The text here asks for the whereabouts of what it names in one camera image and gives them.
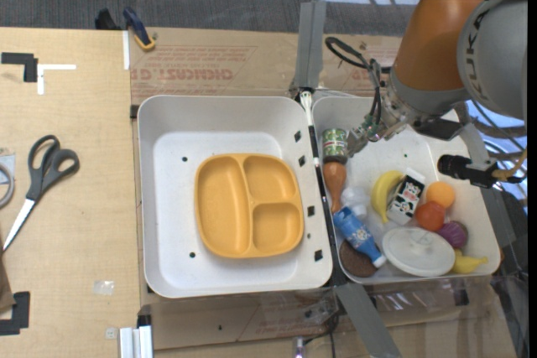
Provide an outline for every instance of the purple onion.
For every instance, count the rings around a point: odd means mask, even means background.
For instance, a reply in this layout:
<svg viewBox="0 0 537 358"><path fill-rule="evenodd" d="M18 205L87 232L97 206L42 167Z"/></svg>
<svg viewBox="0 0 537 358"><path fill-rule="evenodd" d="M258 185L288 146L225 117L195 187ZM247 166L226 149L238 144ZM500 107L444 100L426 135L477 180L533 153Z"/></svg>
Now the purple onion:
<svg viewBox="0 0 537 358"><path fill-rule="evenodd" d="M437 233L456 248L461 248L468 242L468 229L459 221L446 222Z"/></svg>

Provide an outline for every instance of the blue bottle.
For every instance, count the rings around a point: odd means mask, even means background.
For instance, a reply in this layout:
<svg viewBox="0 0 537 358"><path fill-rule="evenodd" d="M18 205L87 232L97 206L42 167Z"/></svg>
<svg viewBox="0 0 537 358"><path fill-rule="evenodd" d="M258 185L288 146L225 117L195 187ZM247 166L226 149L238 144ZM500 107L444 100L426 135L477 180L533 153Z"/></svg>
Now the blue bottle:
<svg viewBox="0 0 537 358"><path fill-rule="evenodd" d="M352 213L348 207L343 206L334 216L334 226L339 230L357 251L363 252L375 267L381 267L386 257L377 249L371 231Z"/></svg>

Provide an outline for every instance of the toy banana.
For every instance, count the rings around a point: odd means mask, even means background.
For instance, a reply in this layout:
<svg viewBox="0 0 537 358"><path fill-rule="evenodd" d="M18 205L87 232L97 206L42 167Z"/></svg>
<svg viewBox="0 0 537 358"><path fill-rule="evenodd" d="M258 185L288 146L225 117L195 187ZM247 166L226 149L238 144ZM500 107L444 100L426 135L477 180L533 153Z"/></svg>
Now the toy banana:
<svg viewBox="0 0 537 358"><path fill-rule="evenodd" d="M488 262L487 257L483 258L474 258L462 255L460 249L455 250L455 264L451 269L455 273L459 274L468 274L473 272L477 266L481 264L486 264Z"/></svg>
<svg viewBox="0 0 537 358"><path fill-rule="evenodd" d="M390 191L403 179L404 174L398 170L389 170L381 174L375 181L371 190L371 206L383 219L383 223L388 222L386 208Z"/></svg>

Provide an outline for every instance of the red tomato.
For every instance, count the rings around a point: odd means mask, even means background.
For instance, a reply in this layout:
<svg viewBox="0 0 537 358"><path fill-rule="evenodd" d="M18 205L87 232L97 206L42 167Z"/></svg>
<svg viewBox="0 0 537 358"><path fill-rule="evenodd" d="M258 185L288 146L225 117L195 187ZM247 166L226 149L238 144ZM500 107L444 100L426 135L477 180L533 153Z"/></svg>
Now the red tomato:
<svg viewBox="0 0 537 358"><path fill-rule="evenodd" d="M446 218L446 208L435 201L428 201L416 208L414 218L420 227L429 231L438 231Z"/></svg>

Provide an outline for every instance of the scissor blade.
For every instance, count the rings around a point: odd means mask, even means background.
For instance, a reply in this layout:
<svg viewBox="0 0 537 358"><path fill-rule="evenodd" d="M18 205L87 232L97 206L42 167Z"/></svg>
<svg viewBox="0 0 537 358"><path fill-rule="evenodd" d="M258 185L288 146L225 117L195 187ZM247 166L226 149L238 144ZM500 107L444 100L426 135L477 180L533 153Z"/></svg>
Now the scissor blade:
<svg viewBox="0 0 537 358"><path fill-rule="evenodd" d="M13 241L15 236L17 235L18 231L20 230L20 227L23 226L24 222L28 218L28 215L30 215L30 212L34 208L35 201L26 199L23 204L23 208L20 210L20 212L17 215L17 218L15 218L15 222L13 223L13 227L11 227L11 230L9 231L8 237L6 237L6 241L3 243L3 250L5 251L8 249L9 244Z"/></svg>

